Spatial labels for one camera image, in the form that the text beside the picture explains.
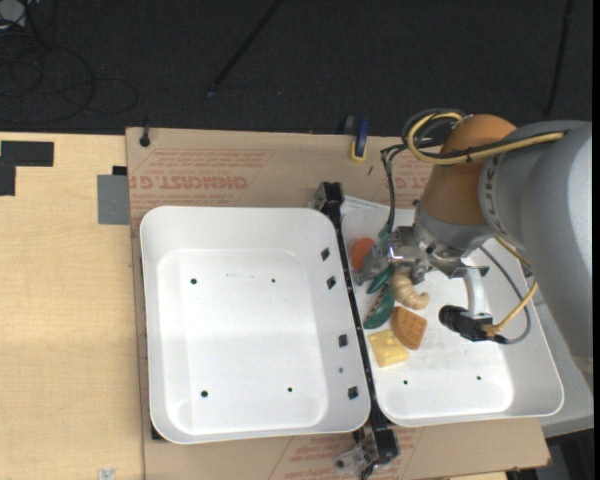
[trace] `black floor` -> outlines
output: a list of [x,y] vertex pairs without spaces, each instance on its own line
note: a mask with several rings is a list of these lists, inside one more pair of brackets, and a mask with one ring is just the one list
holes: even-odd
[[[399,135],[429,107],[547,119],[567,0],[33,0],[0,30],[0,130],[152,126]],[[592,119],[593,0],[574,0],[551,118]]]

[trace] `white tray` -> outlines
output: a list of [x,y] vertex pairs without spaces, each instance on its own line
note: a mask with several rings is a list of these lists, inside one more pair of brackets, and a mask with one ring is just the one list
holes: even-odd
[[161,207],[140,227],[151,418],[167,440],[347,432],[369,394],[333,224]]
[[[396,226],[409,226],[413,210],[398,210]],[[376,237],[387,219],[387,211],[352,210],[343,220],[347,247],[358,238]],[[521,293],[527,285],[517,260],[495,240],[486,244],[512,276]],[[466,263],[486,265],[483,278],[487,310],[494,323],[500,322],[518,303],[513,288],[484,253],[477,251]],[[369,312],[377,294],[367,295],[370,282],[355,287],[361,321]],[[367,338],[378,404],[394,423],[417,427],[441,423],[484,419],[546,416],[556,413],[563,403],[564,392],[558,371],[547,345],[535,308],[531,307],[531,332],[515,345],[471,342],[444,327],[438,312],[444,305],[467,307],[465,284],[450,280],[440,272],[426,274],[418,284],[419,292],[431,296],[427,308],[416,311],[427,319],[427,328],[418,350],[410,351],[406,362],[380,368]],[[390,329],[365,330],[365,336]],[[524,313],[504,330],[509,338],[519,336],[525,328]]]

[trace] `black wire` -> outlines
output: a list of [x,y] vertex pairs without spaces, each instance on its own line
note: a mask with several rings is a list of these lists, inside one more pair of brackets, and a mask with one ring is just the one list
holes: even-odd
[[[51,35],[48,36],[50,40],[42,35],[43,29],[38,20],[39,13],[34,13],[28,0],[18,1],[24,6],[24,12],[17,21],[26,17],[28,27],[25,29],[18,26],[0,31],[0,97],[6,98],[7,101],[17,100],[20,103],[28,97],[59,97],[73,110],[54,119],[27,120],[0,117],[0,122],[48,125],[71,119],[85,110],[117,115],[128,112],[137,105],[139,93],[131,83],[119,77],[98,78],[84,57],[55,42],[54,25],[59,0],[51,0],[50,19],[43,24],[46,30],[50,29]],[[109,7],[119,3],[119,1],[107,4],[66,1],[88,7]],[[19,25],[17,21],[8,20],[0,13],[0,25]],[[67,66],[72,70],[71,75],[74,78],[78,77],[77,81],[62,81],[61,70]],[[125,99],[126,103],[117,108],[98,107],[94,104],[94,99],[99,94],[98,89],[103,85],[114,89],[122,87],[130,98]],[[84,91],[77,97],[75,91],[80,90]]]
[[[437,128],[440,128],[440,127],[448,125],[448,124],[453,124],[454,122],[456,122],[456,120],[453,118],[437,117],[437,115],[439,115],[439,114],[445,114],[448,112],[456,112],[456,113],[460,114],[463,118],[466,117],[466,115],[462,111],[455,110],[455,109],[429,109],[429,110],[424,110],[422,112],[419,112],[418,114],[415,114],[414,116],[410,117],[407,120],[407,122],[405,123],[405,125],[403,126],[403,128],[402,128],[402,143],[405,146],[408,146],[407,135],[410,133],[413,126],[420,119],[422,119],[426,115],[430,114],[429,119],[427,119],[424,123],[422,123],[420,125],[420,128],[416,131],[415,135],[413,136],[413,143],[414,143],[415,147],[418,149],[425,148],[425,147],[439,146],[439,145],[443,144],[446,140],[446,137],[440,138],[440,139],[430,139],[430,138],[424,137],[424,135],[431,133],[432,131],[434,131]],[[558,132],[561,133],[564,131],[565,131],[564,129],[554,130],[553,132],[547,131],[547,132],[543,132],[543,135],[547,134],[547,133],[558,133]],[[497,147],[501,147],[502,145],[516,144],[518,142],[526,141],[532,137],[533,137],[532,135],[517,137],[517,138],[513,138],[513,139],[505,137],[504,139],[502,139],[498,142],[494,142],[494,143],[483,144],[480,146],[470,146],[466,149],[457,149],[457,150],[449,151],[446,153],[427,153],[426,155],[429,158],[437,158],[437,159],[466,157],[467,161],[469,162],[469,161],[471,161],[472,154],[481,153],[484,151],[492,151]]]
[[391,162],[387,160],[386,150],[381,152],[380,158],[384,165],[384,171],[387,175],[387,184],[389,186],[389,217],[387,218],[387,231],[391,233],[393,230],[393,222],[396,214],[396,192],[393,186],[393,174],[391,172]]
[[[520,300],[522,300],[524,298],[524,296],[522,295],[522,293],[520,293],[518,286],[516,285],[516,283],[513,281],[513,279],[509,275],[509,272],[507,272],[505,270],[505,268],[502,266],[502,264],[493,256],[493,254],[491,254],[487,249],[485,249],[484,246],[480,246],[480,250],[485,254],[485,256],[487,256],[487,258],[489,258],[491,260],[491,262],[498,268],[498,270],[500,270],[500,272],[502,272],[502,275],[505,277],[505,279],[509,282],[509,284],[511,285],[513,290],[516,292],[516,295],[518,296],[518,298]],[[516,343],[520,343],[523,339],[525,339],[529,335],[529,332],[531,331],[531,315],[529,314],[529,308],[526,305],[524,307],[524,314],[525,314],[526,320],[527,320],[527,325],[526,325],[524,332],[517,338],[512,338],[512,339],[505,338],[504,336],[500,336],[500,338],[498,340],[496,340],[498,343],[501,343],[503,345],[515,345]]]

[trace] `cardboard surface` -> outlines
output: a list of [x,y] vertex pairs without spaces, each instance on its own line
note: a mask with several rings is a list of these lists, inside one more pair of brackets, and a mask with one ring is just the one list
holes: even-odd
[[[145,471],[148,479],[344,480],[335,455],[354,444],[350,434],[250,439],[179,446],[151,436],[146,323],[138,228],[163,205],[306,206],[323,181],[341,182],[348,196],[388,204],[379,151],[398,138],[370,137],[367,160],[349,159],[351,137],[129,128],[127,155]],[[394,161],[397,204],[422,194],[430,167],[408,152]],[[379,480],[416,480],[544,466],[549,460],[535,419],[396,429],[401,455],[378,470]]]

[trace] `wooden table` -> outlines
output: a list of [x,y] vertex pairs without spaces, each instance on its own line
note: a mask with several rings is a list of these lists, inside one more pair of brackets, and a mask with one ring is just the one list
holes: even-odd
[[[130,229],[98,224],[97,177],[123,136],[52,141],[0,197],[0,479],[144,478]],[[505,480],[504,473],[471,480]]]

